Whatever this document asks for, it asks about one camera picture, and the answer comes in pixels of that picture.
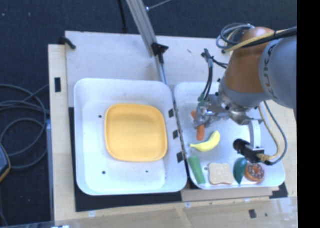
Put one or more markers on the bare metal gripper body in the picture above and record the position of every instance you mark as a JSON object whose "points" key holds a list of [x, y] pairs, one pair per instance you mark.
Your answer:
{"points": [[217, 110]]}

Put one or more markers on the green cylinder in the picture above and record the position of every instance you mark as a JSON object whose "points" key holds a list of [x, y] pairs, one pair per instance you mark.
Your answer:
{"points": [[197, 170]]}

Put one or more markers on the white plastic tray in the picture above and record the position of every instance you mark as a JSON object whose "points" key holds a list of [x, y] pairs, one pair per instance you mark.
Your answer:
{"points": [[92, 122], [225, 152]]}

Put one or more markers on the yellow banana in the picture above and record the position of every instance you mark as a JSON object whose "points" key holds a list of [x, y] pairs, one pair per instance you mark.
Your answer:
{"points": [[208, 144]]}

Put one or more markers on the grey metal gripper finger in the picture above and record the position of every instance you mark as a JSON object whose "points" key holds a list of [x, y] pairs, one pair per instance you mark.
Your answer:
{"points": [[196, 121], [205, 119]]}

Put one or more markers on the black cylinder on white bracket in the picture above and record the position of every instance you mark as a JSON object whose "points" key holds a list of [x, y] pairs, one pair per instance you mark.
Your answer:
{"points": [[246, 149]]}

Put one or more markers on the dark green teardrop shape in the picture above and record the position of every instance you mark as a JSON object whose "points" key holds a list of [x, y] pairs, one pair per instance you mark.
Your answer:
{"points": [[240, 170]]}

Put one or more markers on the beige bread slice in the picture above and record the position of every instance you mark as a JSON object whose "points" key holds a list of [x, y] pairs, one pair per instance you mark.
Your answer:
{"points": [[220, 174]]}

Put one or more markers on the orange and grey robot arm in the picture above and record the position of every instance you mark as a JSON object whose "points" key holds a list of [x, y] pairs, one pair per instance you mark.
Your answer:
{"points": [[250, 72]]}

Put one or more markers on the orange carrot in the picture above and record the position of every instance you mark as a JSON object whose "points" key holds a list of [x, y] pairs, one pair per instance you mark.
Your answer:
{"points": [[200, 133]]}

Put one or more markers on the thin black and white rod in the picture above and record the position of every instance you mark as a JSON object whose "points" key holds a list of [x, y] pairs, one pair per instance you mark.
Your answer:
{"points": [[180, 134]]}

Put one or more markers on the brown doughnut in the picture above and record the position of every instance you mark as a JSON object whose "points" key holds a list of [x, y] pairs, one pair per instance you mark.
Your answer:
{"points": [[255, 173]]}

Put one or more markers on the pale wood board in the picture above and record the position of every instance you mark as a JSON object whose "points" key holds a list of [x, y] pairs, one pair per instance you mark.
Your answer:
{"points": [[58, 147]]}

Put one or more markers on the yellow plate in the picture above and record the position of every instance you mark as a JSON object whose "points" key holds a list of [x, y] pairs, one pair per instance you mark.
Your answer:
{"points": [[136, 133]]}

